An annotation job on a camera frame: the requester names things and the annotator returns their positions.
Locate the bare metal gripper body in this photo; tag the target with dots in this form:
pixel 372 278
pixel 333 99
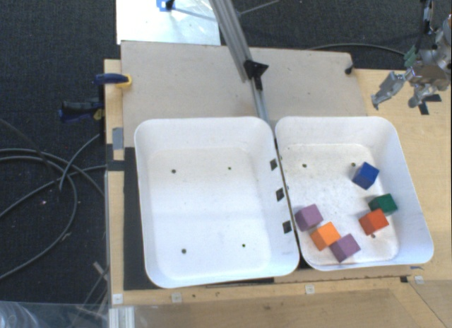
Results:
pixel 431 71

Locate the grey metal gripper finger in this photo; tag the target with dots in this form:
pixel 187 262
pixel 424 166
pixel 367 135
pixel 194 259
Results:
pixel 387 89
pixel 421 96

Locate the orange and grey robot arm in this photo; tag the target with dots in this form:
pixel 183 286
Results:
pixel 449 23

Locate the blue cube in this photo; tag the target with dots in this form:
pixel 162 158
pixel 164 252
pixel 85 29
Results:
pixel 366 176

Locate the green cube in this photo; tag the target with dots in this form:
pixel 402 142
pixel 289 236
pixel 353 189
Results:
pixel 385 203

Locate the white plastic tray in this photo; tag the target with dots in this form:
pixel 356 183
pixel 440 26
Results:
pixel 332 192
pixel 208 206

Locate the red cube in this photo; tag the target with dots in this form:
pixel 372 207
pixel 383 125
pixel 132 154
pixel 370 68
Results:
pixel 373 222

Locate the thin black rod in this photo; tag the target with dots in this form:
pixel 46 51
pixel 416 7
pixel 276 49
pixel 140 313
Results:
pixel 285 180

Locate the purple cube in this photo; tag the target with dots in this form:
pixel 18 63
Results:
pixel 308 217
pixel 345 248

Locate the orange cube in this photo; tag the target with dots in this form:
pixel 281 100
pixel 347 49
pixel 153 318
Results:
pixel 325 236

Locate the pale flat board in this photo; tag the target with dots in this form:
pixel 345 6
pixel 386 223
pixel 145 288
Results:
pixel 197 82

